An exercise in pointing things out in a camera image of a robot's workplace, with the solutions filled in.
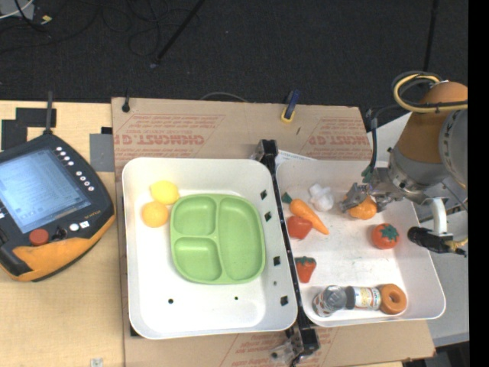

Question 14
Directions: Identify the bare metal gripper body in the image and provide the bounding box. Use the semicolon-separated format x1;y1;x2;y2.
365;165;426;206

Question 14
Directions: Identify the orange bell pepper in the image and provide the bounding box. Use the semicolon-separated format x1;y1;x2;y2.
346;194;379;221

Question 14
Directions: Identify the white garlic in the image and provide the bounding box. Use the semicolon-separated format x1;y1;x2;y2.
307;183;335;213

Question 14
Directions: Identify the red tomato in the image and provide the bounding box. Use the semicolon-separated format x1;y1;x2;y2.
370;222;400;251

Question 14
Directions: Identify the orange carrot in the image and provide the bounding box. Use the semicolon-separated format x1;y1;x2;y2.
281;191;331;236

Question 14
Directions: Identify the red bell pepper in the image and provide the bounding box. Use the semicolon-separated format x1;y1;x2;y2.
286;215;314;241

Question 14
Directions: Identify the white plastic tray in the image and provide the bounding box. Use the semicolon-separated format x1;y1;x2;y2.
121;156;300;340
274;158;447;328

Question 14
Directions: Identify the white paper label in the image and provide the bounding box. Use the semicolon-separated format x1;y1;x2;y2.
276;149;319;164

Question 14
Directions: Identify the thin black rod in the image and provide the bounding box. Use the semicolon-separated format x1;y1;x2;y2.
266;154;311;339

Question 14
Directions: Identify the red strawberry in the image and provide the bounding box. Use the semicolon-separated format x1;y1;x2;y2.
293;255;318;284

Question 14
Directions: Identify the small bottle with black cap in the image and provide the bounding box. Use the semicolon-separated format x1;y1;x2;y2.
344;285;383;311

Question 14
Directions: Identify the brown doughnut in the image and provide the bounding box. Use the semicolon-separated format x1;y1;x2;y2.
378;283;409;316

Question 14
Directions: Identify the small red and white can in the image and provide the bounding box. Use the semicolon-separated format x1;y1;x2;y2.
312;284;348;318

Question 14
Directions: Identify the green divided plate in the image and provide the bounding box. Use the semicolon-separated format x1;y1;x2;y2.
170;193;267;286

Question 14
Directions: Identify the brown cardboard board red print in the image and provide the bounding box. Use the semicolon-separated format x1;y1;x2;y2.
110;96;437;367

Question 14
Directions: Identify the yellow lemon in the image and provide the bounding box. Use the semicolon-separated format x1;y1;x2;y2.
149;180;181;206

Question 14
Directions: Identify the orange fruit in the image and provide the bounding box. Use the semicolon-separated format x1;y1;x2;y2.
141;200;170;229

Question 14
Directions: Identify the black cylinder on white bracket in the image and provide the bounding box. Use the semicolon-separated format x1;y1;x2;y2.
406;196;468;258

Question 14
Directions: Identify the black block with thin wires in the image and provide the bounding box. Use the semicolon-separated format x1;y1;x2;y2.
254;138;279;163
284;326;322;365

